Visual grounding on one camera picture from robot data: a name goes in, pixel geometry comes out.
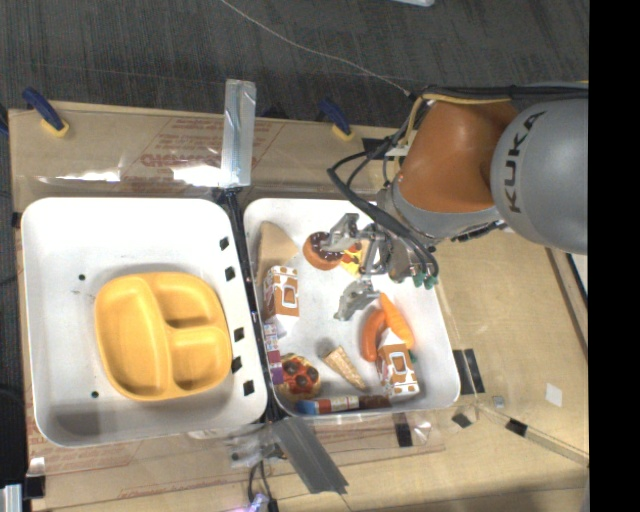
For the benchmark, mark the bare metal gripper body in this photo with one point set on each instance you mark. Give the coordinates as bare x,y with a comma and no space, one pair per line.
400,260

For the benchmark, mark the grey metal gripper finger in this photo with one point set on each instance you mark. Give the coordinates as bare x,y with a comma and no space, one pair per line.
356,296
344,231

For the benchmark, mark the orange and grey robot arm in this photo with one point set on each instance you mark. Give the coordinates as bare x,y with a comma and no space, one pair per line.
450,160

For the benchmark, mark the yellow pizza slice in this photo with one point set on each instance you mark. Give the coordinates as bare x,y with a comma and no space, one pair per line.
352,262

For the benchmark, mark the brown chocolate doughnut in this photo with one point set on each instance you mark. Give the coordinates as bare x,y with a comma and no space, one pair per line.
316,256

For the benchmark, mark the orange sausage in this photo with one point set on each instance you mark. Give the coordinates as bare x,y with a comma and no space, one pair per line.
371,335

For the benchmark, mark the white plastic tray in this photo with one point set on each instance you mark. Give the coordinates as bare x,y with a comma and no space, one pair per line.
325,325
65,280

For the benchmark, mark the orange carrot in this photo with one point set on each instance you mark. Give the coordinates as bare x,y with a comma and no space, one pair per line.
397,320

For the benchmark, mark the white and orange carton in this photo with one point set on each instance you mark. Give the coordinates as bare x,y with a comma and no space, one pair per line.
285,295
397,370

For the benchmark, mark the tan ice cream cone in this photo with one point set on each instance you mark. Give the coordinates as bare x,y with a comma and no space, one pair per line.
345,367

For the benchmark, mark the tan bread slice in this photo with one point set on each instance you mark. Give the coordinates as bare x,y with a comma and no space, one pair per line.
272,245

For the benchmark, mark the tan biscuit with dark berries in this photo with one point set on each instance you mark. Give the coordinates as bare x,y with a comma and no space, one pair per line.
300,377

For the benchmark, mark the white and purple small packet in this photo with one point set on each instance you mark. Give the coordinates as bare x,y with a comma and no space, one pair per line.
273,355

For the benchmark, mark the blue red brown bar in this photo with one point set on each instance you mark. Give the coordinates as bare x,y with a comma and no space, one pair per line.
340,404

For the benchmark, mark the brown cardboard board red print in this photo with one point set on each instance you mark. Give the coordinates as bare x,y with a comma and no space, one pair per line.
500,310

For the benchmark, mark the yellow divided plate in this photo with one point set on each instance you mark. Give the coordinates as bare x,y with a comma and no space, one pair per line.
150,340

